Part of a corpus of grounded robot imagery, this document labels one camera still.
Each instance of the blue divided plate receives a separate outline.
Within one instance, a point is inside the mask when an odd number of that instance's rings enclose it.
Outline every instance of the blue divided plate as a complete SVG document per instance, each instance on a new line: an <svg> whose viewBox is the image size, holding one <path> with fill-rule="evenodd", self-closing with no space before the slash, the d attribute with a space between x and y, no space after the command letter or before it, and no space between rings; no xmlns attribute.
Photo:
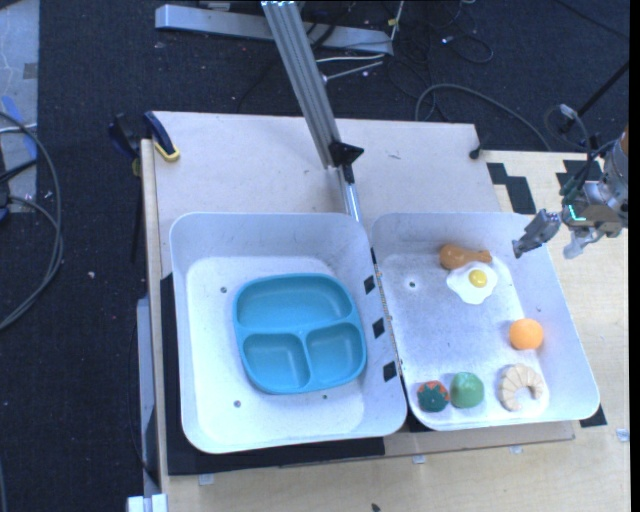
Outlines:
<svg viewBox="0 0 640 512"><path fill-rule="evenodd" d="M327 274L284 274L243 285L233 302L240 357L253 384L305 393L355 379L367 358L346 287Z"/></svg>

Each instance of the dark floor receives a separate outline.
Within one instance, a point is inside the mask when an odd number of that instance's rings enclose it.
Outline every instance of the dark floor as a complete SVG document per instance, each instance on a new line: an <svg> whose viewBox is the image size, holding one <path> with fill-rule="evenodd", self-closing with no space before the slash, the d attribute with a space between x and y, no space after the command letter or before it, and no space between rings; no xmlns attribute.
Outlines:
<svg viewBox="0 0 640 512"><path fill-rule="evenodd" d="M165 3L41 2L38 137L59 174L64 262L33 307L0 331L0 461L11 511L122 510L143 492L128 413L129 402L137 411L132 332L145 293L141 241L130 259L139 183L109 140L114 115L124 112L140 134L147 110L299 115L272 43L159 32L154 11ZM349 2L306 4L309 20L339 16L341 25L389 31L399 2L355 2L344 14ZM490 149L581 151L582 133L561 140L555 111L552 130L545 114L562 103L580 110L628 62L629 19L629 0L406 2L395 56L367 76L329 81L329 98L336 117L415 120L428 87L453 84L436 91L428 119L425 98L420 121L474 123ZM448 36L456 38L442 44ZM601 143L628 122L628 71L605 89L582 116ZM51 190L41 161L37 199L49 211ZM0 321L38 286L52 243L39 215L0 224Z"/></svg>

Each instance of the table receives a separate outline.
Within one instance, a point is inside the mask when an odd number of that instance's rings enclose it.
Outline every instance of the table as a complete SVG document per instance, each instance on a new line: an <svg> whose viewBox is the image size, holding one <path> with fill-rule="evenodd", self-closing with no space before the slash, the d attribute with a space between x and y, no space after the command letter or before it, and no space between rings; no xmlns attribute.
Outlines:
<svg viewBox="0 0 640 512"><path fill-rule="evenodd" d="M385 455L345 463L209 476L167 471L160 279L170 273L168 230L189 211L343 211L337 177L323 169L302 118L156 112L181 158L163 161L142 141L148 311L157 436L157 491L180 510L621 510L630 507L628 238L603 240L564 260L568 232L549 244L606 412L606 424L518 425L409 432ZM559 209L562 153L490 152L471 160L472 125L337 120L365 148L354 164L367 230L389 211L511 211L496 171L526 178L537 208Z"/></svg>

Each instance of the green light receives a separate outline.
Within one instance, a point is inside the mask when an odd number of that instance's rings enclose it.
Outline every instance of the green light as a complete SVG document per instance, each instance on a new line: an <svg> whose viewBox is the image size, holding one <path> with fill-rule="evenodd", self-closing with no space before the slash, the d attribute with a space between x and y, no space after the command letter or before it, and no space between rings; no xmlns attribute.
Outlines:
<svg viewBox="0 0 640 512"><path fill-rule="evenodd" d="M583 221L587 220L586 217L576 217L576 212L573 211L573 205L569 205L569 213L571 214L571 218L575 221Z"/></svg>

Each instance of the orange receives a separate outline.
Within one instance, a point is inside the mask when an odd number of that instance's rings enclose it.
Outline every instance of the orange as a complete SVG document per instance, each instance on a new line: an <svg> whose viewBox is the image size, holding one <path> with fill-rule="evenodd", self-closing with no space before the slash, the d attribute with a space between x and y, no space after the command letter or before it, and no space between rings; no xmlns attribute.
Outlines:
<svg viewBox="0 0 640 512"><path fill-rule="evenodd" d="M544 330L533 318L521 318L509 327L509 341L518 350L538 348L543 338Z"/></svg>

